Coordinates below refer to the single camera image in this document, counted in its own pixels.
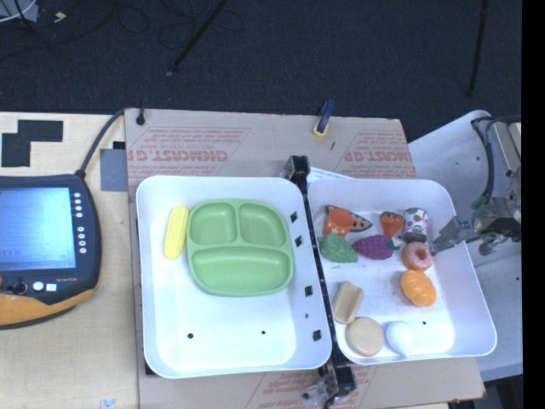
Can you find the thin black and white rod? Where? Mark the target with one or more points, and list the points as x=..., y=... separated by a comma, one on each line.
x=317, y=254

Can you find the red watermelon slice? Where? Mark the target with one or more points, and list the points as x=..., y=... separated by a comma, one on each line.
x=361, y=222

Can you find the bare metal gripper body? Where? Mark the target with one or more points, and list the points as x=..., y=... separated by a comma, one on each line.
x=500, y=225

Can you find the pink doughnut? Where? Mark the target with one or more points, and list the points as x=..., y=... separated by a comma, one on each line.
x=411, y=261

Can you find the orange carrot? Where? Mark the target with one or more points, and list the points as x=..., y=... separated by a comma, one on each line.
x=391, y=225

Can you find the orange croissant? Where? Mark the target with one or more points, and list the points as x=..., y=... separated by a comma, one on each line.
x=418, y=288

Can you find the brown cardboard board red print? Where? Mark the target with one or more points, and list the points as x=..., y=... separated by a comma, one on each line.
x=264, y=147

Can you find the green divided plate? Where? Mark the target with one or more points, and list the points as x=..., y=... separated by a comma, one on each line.
x=238, y=249

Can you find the round beige biscuit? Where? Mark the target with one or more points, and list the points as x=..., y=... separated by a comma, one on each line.
x=364, y=337

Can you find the small printed can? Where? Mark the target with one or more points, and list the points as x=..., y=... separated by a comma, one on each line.
x=415, y=225

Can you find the white paper sheet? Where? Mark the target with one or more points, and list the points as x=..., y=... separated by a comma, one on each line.
x=328, y=173

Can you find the orange wedge with star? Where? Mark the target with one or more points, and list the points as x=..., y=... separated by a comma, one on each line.
x=336, y=224

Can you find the yellow corn cob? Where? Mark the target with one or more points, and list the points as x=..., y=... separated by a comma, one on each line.
x=176, y=232

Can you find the white egg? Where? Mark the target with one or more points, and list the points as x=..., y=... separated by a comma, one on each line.
x=399, y=337

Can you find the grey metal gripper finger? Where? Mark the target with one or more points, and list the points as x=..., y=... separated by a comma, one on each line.
x=443, y=245
x=459, y=228

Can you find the white plastic tray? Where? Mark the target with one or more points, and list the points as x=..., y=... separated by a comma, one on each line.
x=238, y=326
x=383, y=279

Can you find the beige bread slice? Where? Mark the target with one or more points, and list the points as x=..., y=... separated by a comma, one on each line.
x=347, y=303

